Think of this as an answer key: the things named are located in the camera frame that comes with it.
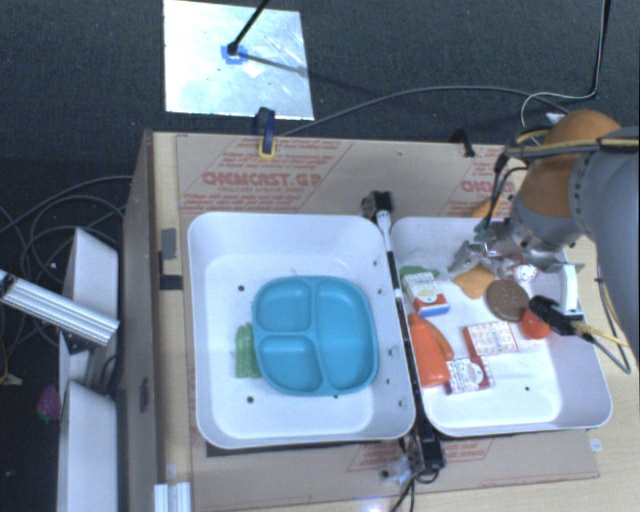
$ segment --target yellow clip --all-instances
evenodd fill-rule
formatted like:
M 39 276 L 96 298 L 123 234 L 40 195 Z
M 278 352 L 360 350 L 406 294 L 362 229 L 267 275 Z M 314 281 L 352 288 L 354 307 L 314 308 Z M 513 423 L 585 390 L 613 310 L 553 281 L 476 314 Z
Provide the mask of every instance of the yellow clip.
M 273 139 L 273 141 L 271 142 L 271 153 L 265 153 L 264 137 L 262 137 L 258 145 L 258 156 L 260 156 L 260 160 L 264 160 L 265 162 L 270 162 L 271 160 L 273 160 L 273 157 L 276 156 L 276 140 Z

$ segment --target black carpet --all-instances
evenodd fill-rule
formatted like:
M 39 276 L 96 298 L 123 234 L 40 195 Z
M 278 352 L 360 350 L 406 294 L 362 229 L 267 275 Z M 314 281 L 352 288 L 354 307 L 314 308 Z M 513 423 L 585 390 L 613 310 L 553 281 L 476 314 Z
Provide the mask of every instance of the black carpet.
M 217 2 L 256 6 L 253 2 Z M 273 0 L 300 11 L 316 118 L 381 95 L 425 86 L 492 85 L 527 92 L 589 91 L 600 0 Z M 594 108 L 638 124 L 640 3 L 613 2 L 600 92 L 568 109 Z M 144 128 L 248 133 L 251 120 L 164 111 L 160 0 L 2 0 L 0 2 L 0 206 L 17 217 L 88 179 L 131 174 Z M 403 97 L 309 129 L 301 135 L 446 141 L 463 128 L 473 142 L 502 144 L 520 127 L 523 98 L 498 92 L 437 92 Z M 548 107 L 531 104 L 529 124 Z M 278 121 L 277 131 L 303 123 Z M 123 183 L 87 193 L 115 205 Z M 39 229 L 86 223 L 102 211 L 66 204 Z M 28 233 L 34 217 L 20 224 Z M 7 220 L 2 218 L 0 226 Z M 104 229 L 118 237 L 117 223 Z M 43 238 L 43 255 L 62 241 Z M 15 230 L 3 233 L 0 268 L 20 274 Z M 65 257 L 55 260 L 63 275 Z M 43 284 L 57 288 L 55 281 Z M 7 313 L 6 344 L 19 317 Z M 33 329 L 28 323 L 24 332 Z M 10 361 L 21 387 L 0 386 L 0 511 L 55 509 L 56 423 L 35 413 L 57 382 L 57 354 L 39 336 Z

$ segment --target blue plate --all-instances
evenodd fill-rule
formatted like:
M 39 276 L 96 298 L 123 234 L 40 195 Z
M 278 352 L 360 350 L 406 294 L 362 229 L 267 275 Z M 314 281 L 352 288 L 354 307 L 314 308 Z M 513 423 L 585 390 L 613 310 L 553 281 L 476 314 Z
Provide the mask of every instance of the blue plate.
M 378 371 L 369 303 L 344 279 L 270 281 L 253 301 L 253 334 L 262 376 L 283 393 L 351 393 L 366 387 Z

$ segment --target brown disc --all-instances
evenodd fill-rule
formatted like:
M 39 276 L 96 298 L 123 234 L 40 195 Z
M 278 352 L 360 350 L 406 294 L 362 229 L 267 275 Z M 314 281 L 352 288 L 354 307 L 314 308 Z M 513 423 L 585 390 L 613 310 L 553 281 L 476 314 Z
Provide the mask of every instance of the brown disc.
M 487 288 L 487 305 L 502 320 L 519 322 L 529 305 L 529 295 L 518 283 L 499 279 Z

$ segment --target white tray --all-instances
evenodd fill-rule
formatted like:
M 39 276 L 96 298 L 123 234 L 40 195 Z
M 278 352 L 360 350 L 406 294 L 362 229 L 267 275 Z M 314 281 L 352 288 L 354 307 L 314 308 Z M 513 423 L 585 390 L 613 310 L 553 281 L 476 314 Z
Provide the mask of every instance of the white tray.
M 395 439 L 415 406 L 380 231 L 354 216 L 207 213 L 188 234 L 196 416 L 222 448 Z M 365 293 L 378 337 L 378 372 L 334 398 L 280 393 L 235 377 L 235 334 L 268 281 L 293 275 L 347 279 Z
M 441 272 L 438 283 L 451 305 L 430 317 L 447 338 L 456 358 L 468 357 L 462 336 L 468 325 L 495 321 L 483 298 L 472 300 L 448 280 L 447 267 L 478 219 L 415 218 L 398 221 L 392 239 L 398 268 L 421 265 Z M 558 274 L 539 274 L 523 286 L 530 297 L 560 301 Z M 407 312 L 411 303 L 405 297 Z M 511 434 L 539 430 L 597 427 L 611 415 L 611 397 L 593 345 L 555 333 L 527 340 L 511 324 L 520 351 L 488 357 L 495 387 L 456 395 L 442 386 L 424 388 L 425 412 L 433 425 L 450 436 Z

